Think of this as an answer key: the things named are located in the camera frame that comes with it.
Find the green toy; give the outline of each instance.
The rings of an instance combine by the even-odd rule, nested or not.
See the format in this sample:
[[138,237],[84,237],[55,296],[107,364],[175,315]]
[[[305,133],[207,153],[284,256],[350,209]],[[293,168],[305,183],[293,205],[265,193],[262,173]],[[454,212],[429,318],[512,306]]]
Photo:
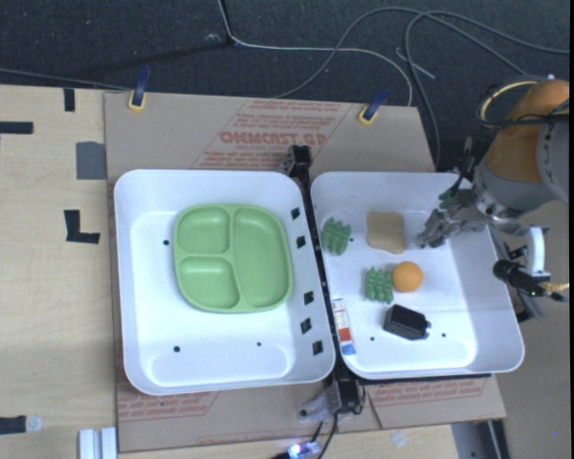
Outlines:
[[336,255],[342,255],[346,250],[350,235],[351,227],[349,225],[343,225],[342,221],[337,222],[331,217],[323,225],[321,245]]
[[365,296],[368,299],[382,301],[387,304],[393,302],[393,277],[391,271],[377,271],[370,269],[365,275]]

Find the dark floor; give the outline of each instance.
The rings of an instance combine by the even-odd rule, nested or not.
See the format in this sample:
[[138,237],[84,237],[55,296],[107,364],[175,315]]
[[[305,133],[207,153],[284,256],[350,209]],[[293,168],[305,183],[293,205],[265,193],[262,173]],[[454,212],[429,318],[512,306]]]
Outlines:
[[[570,0],[224,1],[244,43],[331,49],[344,36],[342,48],[366,53],[324,64],[329,51],[234,47],[218,0],[0,0],[0,83],[131,88],[149,63],[149,90],[169,93],[370,102],[389,88],[388,104],[419,108],[434,154],[440,138],[446,170],[468,136],[484,153],[474,112],[490,86],[523,74],[569,79]],[[411,102],[388,60],[407,75]]]

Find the blue clip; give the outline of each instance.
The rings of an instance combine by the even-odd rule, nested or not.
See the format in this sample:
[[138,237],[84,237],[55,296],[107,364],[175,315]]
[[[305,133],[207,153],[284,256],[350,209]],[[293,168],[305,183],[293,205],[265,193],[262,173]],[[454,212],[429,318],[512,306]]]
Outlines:
[[136,89],[130,93],[127,106],[130,110],[140,112],[144,109],[146,103],[146,85],[149,82],[149,75],[151,74],[151,65],[143,65],[138,73],[138,81],[136,82]]
[[363,126],[370,125],[378,116],[378,108],[383,105],[389,97],[389,89],[385,88],[367,107],[362,109],[360,115],[357,117],[359,124]]

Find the green plate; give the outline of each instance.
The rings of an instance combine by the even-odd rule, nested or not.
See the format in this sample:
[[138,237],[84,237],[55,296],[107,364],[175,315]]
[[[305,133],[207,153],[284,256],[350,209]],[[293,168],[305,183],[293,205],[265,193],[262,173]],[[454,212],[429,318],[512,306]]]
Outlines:
[[292,292],[285,229],[267,209],[244,204],[188,208],[177,217],[173,237],[179,289],[199,309],[265,311]]

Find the cardboard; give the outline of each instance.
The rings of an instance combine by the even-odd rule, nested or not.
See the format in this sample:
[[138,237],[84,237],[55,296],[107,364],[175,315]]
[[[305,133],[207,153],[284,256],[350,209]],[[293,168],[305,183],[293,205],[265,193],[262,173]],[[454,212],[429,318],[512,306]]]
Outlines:
[[[161,398],[129,384],[120,353],[113,187],[137,168],[280,171],[291,144],[311,146],[313,178],[324,171],[433,171],[417,110],[383,106],[363,126],[363,104],[148,94],[143,111],[134,112],[127,100],[127,93],[104,94],[120,452],[309,437],[317,424],[299,423],[297,411],[321,393],[322,382]],[[493,376],[375,384],[366,392],[364,412],[341,420],[339,433],[505,416]]]

